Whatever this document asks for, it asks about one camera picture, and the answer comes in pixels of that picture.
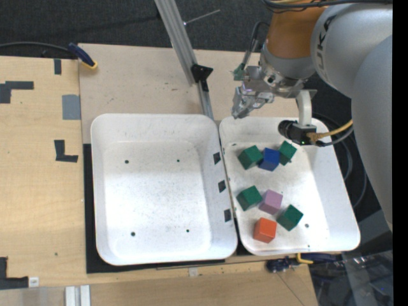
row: wooden table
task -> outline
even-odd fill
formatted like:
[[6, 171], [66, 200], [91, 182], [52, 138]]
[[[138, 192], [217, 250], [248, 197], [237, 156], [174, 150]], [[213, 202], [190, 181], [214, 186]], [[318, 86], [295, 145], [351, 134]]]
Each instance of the wooden table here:
[[[89, 142], [87, 128], [91, 120], [118, 108], [121, 112], [140, 113], [201, 110], [198, 92], [188, 86], [172, 49], [82, 46], [98, 61], [96, 72], [78, 61], [62, 60], [62, 73], [56, 75], [53, 59], [0, 57], [0, 84], [34, 82], [33, 90], [12, 90], [11, 103], [0, 104], [0, 256], [8, 256], [8, 277], [38, 277], [41, 287], [92, 284], [92, 298], [101, 301], [98, 305], [109, 304], [104, 296], [107, 291], [110, 296], [121, 289], [128, 290], [129, 295], [139, 291], [146, 297], [143, 287], [148, 291], [151, 285], [154, 289], [151, 280], [164, 290], [182, 290], [188, 284], [194, 291], [205, 286], [208, 291], [219, 291], [220, 298], [223, 285], [239, 296], [239, 285], [234, 282], [258, 286], [256, 282], [265, 281], [266, 299], [271, 294], [283, 299], [295, 296], [288, 305], [316, 305], [306, 266], [270, 274], [263, 262], [270, 258], [256, 256], [232, 256], [221, 265], [201, 266], [195, 278], [189, 277], [191, 273], [185, 267], [86, 273], [82, 145]], [[214, 118], [220, 121], [230, 115], [237, 83], [232, 81], [229, 70], [240, 63], [242, 54], [199, 50], [196, 56], [200, 64], [214, 68], [208, 86]], [[129, 85], [135, 91], [129, 91]], [[117, 93], [118, 87], [125, 95], [115, 104], [111, 95], [112, 90]], [[62, 118], [62, 96], [70, 94], [80, 95], [82, 120]], [[143, 103], [133, 104], [126, 94]], [[267, 107], [254, 114], [296, 115], [294, 101], [282, 99]], [[78, 161], [56, 161], [54, 140], [65, 140], [66, 154], [78, 155]], [[144, 282], [139, 290], [131, 288], [135, 281]], [[269, 285], [274, 285], [274, 290], [267, 290]], [[9, 291], [8, 296], [12, 298], [13, 293]]]

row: purple cube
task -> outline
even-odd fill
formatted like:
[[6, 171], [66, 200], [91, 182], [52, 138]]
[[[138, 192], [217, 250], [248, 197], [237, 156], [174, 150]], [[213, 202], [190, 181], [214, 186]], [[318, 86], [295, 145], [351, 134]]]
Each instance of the purple cube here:
[[262, 202], [259, 204], [259, 209], [273, 215], [281, 208], [282, 199], [283, 195], [268, 189], [264, 195], [262, 195]]
[[278, 150], [273, 150], [265, 147], [262, 154], [263, 160], [258, 166], [264, 170], [274, 171], [274, 169], [276, 169], [276, 167], [279, 165], [281, 153]]

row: orange cube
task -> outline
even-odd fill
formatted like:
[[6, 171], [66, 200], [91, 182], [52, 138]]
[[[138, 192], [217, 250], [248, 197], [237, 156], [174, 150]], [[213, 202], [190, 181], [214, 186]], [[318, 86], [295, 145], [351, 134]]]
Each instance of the orange cube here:
[[276, 226], [277, 223], [275, 221], [265, 219], [264, 217], [260, 218], [255, 224], [253, 238], [260, 242], [271, 242], [276, 235]]

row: blue connector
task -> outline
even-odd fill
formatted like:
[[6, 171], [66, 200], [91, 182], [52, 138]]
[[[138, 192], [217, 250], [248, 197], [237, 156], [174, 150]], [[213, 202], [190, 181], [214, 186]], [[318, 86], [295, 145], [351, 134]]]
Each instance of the blue connector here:
[[89, 55], [84, 50], [82, 50], [78, 45], [70, 43], [68, 45], [68, 50], [71, 53], [75, 54], [79, 59], [81, 59], [83, 64], [88, 68], [95, 69], [96, 67], [98, 67], [98, 63], [96, 61], [93, 61], [92, 58], [89, 57]]

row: metal pole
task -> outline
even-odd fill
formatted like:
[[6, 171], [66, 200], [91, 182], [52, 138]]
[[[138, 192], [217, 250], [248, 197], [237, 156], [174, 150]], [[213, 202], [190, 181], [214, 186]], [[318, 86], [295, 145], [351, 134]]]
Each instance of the metal pole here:
[[[197, 59], [194, 54], [190, 39], [187, 35], [184, 23], [181, 19], [179, 9], [175, 0], [154, 0], [159, 10], [164, 26], [170, 37], [171, 44], [177, 53], [177, 57], [186, 74], [189, 85], [195, 84], [191, 67], [197, 64]], [[214, 118], [211, 108], [210, 96], [208, 92], [202, 89], [201, 83], [198, 82], [198, 90], [200, 93], [201, 108], [203, 113]]]

